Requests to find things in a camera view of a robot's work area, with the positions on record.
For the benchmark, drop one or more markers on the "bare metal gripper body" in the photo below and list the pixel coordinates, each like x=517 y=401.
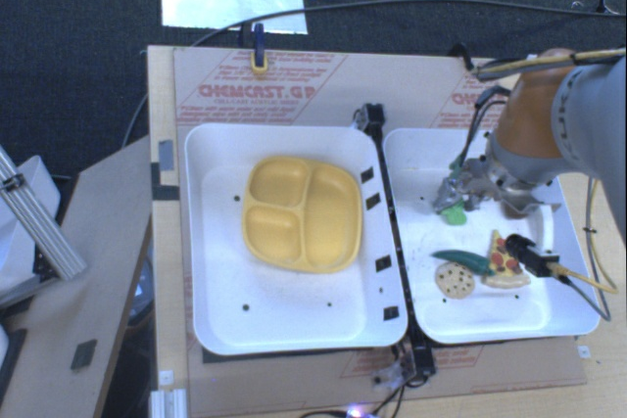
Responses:
x=482 y=176

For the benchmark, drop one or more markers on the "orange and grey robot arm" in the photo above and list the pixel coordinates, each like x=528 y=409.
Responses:
x=553 y=112

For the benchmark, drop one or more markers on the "dark green pepper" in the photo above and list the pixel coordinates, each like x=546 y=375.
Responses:
x=460 y=257

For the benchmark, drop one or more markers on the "thin black rod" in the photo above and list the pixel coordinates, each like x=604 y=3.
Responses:
x=394 y=220

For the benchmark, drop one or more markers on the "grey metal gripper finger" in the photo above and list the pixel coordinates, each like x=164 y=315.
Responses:
x=472 y=201
x=447 y=197

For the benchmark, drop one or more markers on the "yellow divided plate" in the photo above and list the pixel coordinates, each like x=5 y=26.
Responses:
x=303 y=215

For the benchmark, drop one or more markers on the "chocolate chip biscuit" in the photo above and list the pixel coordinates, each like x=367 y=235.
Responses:
x=454 y=280

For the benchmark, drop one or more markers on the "white plastic tray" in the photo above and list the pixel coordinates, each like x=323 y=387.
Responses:
x=490 y=318
x=294 y=308

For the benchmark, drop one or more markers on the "green broccoli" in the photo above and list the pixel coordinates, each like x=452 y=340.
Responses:
x=455 y=215

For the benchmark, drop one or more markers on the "pizza slice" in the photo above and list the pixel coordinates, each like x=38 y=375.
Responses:
x=502 y=266

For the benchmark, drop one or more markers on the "brown cardboard board red print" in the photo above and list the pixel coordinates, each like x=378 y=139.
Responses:
x=401 y=83

